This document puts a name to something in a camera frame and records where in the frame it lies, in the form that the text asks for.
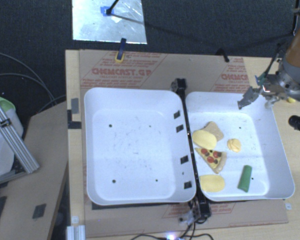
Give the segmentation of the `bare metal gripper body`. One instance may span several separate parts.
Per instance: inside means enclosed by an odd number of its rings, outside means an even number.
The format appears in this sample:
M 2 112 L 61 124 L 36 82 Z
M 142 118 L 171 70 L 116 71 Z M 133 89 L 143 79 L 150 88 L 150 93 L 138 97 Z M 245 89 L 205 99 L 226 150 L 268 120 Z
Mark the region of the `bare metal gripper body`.
M 260 94 L 277 96 L 278 101 L 292 98 L 300 102 L 300 83 L 287 74 L 268 74 L 260 86 Z

